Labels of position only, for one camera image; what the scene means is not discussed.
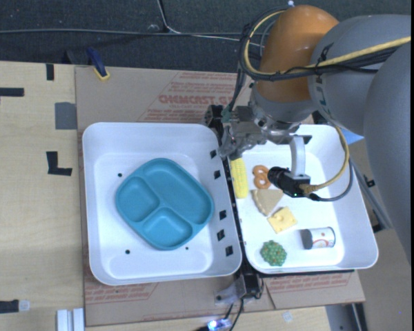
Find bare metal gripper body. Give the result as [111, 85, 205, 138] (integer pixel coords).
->
[224, 106, 302, 151]

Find yellow corn cob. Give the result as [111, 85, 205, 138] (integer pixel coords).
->
[230, 157, 248, 199]

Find orange pretzel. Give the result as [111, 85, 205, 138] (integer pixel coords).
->
[252, 164, 272, 190]

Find tan pizza slice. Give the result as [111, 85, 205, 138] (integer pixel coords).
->
[250, 188, 284, 217]

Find yellow cheese slice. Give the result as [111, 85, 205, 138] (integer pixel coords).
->
[266, 205, 298, 234]

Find blue divided plate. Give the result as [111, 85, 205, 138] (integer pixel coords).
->
[115, 157, 215, 251]

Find white plastic tray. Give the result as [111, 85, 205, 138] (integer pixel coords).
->
[233, 124, 380, 274]
[81, 121, 243, 286]

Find green grapes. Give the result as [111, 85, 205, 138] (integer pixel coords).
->
[260, 239, 288, 268]

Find brown cardboard board red print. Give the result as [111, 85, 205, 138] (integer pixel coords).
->
[75, 66, 366, 327]

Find white can with grey lid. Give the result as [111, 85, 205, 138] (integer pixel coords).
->
[299, 226, 336, 250]

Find black cylinder on white bracket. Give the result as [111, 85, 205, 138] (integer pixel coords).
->
[267, 134, 312, 198]

